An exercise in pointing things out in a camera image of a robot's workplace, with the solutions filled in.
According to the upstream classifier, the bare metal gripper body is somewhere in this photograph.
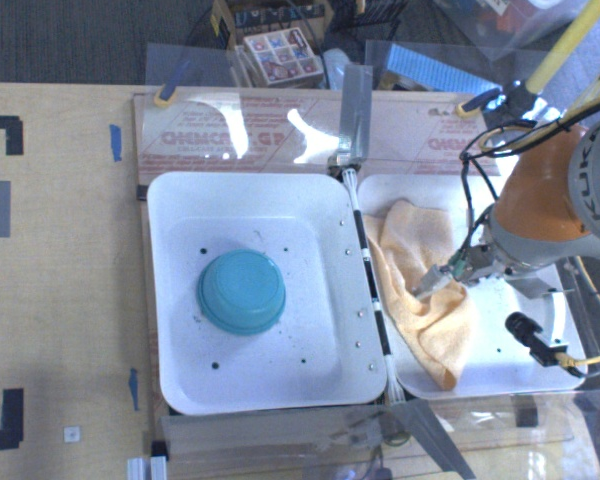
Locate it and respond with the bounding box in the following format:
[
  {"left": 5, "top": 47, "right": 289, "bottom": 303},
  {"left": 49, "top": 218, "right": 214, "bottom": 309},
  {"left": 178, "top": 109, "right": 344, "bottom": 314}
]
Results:
[{"left": 448, "top": 243, "right": 514, "bottom": 288}]

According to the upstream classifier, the yellow cloth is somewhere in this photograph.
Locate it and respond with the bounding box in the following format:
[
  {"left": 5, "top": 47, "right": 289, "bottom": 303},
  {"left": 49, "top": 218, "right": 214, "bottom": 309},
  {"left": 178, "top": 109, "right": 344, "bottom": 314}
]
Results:
[{"left": 362, "top": 198, "right": 477, "bottom": 392}]

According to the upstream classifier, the thin black and white rod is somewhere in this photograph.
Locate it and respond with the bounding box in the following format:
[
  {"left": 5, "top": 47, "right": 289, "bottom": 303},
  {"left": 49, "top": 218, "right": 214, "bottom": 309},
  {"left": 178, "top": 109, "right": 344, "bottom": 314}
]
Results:
[{"left": 341, "top": 167, "right": 407, "bottom": 407}]

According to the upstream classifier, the white plastic tray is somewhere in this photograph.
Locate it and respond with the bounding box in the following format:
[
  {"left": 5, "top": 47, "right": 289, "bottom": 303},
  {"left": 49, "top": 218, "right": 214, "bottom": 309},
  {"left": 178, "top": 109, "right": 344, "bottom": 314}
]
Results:
[
  {"left": 356, "top": 173, "right": 589, "bottom": 401},
  {"left": 146, "top": 170, "right": 389, "bottom": 416}
]

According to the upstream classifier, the teal bowl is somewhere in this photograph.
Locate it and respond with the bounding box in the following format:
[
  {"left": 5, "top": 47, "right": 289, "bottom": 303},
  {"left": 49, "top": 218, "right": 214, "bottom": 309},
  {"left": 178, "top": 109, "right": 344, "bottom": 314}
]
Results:
[{"left": 196, "top": 247, "right": 288, "bottom": 337}]

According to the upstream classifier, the black cylinder on white bracket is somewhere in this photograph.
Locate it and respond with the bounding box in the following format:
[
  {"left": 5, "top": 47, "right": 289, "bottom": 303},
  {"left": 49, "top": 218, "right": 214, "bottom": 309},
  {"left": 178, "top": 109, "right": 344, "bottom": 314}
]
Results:
[{"left": 504, "top": 287, "right": 570, "bottom": 368}]

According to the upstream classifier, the black block with thin wires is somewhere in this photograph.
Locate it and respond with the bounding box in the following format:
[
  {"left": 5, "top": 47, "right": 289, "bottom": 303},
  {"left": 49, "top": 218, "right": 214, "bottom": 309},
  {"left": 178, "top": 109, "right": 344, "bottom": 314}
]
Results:
[{"left": 327, "top": 150, "right": 363, "bottom": 177}]

